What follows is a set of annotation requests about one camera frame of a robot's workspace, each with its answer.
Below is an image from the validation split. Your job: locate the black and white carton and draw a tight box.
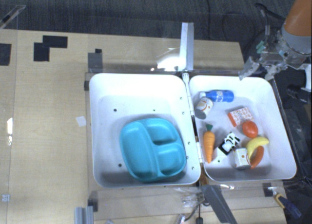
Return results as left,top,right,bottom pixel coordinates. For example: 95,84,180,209
215,131,241,161

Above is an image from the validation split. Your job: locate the white plastic tray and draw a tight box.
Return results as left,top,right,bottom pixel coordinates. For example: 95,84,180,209
88,73,202,189
189,75,298,183

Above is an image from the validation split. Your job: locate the orange-red sausage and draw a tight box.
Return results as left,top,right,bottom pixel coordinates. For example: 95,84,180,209
249,145,265,169

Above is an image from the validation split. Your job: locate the orange and white carton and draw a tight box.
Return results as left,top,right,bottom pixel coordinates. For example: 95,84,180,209
227,107,255,128

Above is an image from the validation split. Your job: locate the black cylinder on white bracket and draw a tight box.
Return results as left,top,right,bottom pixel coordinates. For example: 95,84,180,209
287,63,312,104

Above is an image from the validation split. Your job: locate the blue divided plate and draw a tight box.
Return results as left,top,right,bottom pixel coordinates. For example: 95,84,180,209
119,117,188,183

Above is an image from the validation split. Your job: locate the red-orange tomato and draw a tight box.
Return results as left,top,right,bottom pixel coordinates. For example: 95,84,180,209
241,120,259,139

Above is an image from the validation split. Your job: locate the white carton with orange print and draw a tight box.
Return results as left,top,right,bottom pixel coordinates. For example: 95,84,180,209
232,148,252,170

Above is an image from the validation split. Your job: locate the blue plastic bottle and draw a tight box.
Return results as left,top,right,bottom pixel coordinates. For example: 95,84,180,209
199,90,235,103

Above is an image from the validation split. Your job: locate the white can with orange print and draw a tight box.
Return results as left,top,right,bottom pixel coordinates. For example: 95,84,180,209
194,96,214,120

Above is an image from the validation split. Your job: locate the yellow banana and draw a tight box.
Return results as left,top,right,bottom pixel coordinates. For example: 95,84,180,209
245,136,270,161

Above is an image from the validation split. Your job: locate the orange carrot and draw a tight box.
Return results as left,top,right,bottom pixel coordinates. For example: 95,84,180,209
203,123,216,164

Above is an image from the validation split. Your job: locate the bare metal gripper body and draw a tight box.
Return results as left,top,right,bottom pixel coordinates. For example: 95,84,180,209
258,35,308,71

